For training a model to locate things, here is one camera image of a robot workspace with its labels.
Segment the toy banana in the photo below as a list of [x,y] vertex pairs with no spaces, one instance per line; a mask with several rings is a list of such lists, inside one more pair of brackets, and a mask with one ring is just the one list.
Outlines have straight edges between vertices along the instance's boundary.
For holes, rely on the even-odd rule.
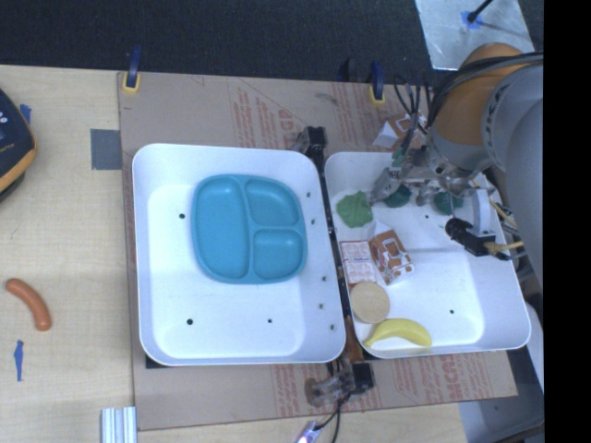
[[430,346],[432,343],[427,329],[408,318],[387,318],[381,321],[363,343],[370,348],[374,342],[394,336],[405,338],[421,346]]

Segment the round bread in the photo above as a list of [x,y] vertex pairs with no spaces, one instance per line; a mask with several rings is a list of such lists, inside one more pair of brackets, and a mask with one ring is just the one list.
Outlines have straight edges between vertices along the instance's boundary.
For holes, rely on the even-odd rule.
[[363,281],[351,289],[351,310],[366,323],[379,323],[390,312],[390,297],[379,284]]

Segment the blue plate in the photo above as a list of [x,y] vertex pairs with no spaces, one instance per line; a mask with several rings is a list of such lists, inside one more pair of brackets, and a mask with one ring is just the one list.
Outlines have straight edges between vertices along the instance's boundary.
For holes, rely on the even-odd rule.
[[193,195],[191,229],[199,264],[218,281],[286,281],[306,264],[299,201],[288,186],[267,177],[203,180]]

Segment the sausage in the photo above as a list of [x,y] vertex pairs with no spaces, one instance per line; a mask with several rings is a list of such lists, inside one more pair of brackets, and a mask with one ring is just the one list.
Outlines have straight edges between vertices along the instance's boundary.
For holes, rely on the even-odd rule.
[[41,296],[26,282],[21,279],[9,279],[6,281],[6,290],[20,298],[30,308],[35,319],[35,327],[39,331],[47,331],[52,327],[52,319],[47,305]]

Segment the wooden surface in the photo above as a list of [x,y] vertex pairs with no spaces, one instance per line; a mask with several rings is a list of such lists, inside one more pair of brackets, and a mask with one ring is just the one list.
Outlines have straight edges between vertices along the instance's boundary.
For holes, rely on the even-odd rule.
[[[0,441],[99,442],[101,409],[133,405],[120,171],[92,170],[90,131],[118,129],[116,72],[0,66],[31,109],[39,154],[0,203]],[[4,290],[18,277],[53,326]],[[23,341],[22,380],[13,353]],[[139,432],[144,442],[291,443],[307,417]],[[317,442],[332,439],[332,425]],[[339,443],[465,442],[457,404],[345,414]]]

